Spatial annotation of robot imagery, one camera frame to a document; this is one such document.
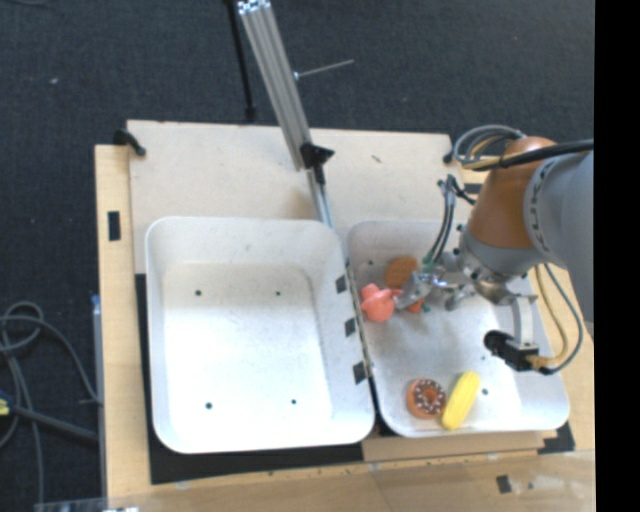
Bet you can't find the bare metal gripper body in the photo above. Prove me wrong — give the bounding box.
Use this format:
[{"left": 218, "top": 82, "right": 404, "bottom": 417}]
[{"left": 424, "top": 252, "right": 539, "bottom": 312}]

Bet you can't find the brown biscuit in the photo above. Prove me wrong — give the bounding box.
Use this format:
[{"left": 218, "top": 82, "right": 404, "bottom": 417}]
[{"left": 384, "top": 256, "right": 419, "bottom": 290}]

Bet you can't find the pink toy food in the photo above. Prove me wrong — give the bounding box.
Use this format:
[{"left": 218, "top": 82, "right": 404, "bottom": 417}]
[{"left": 359, "top": 282, "right": 404, "bottom": 323}]

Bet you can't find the white plastic tray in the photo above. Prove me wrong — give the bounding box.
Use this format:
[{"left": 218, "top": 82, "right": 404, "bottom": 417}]
[
  {"left": 346, "top": 219, "right": 572, "bottom": 440},
  {"left": 144, "top": 215, "right": 377, "bottom": 455}
]

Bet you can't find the brown sprinkled doughnut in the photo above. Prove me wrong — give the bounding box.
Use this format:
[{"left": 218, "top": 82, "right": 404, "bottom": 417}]
[{"left": 406, "top": 377, "right": 447, "bottom": 420}]

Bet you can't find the yellow corn cob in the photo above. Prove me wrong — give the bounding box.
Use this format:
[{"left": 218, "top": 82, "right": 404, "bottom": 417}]
[{"left": 440, "top": 370, "right": 482, "bottom": 432}]

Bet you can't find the pale wood board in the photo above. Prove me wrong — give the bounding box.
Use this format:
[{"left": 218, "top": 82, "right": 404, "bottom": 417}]
[{"left": 125, "top": 118, "right": 559, "bottom": 462}]

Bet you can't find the black cylinder on white bracket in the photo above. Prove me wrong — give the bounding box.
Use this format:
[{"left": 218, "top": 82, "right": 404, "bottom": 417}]
[{"left": 483, "top": 294, "right": 542, "bottom": 373}]

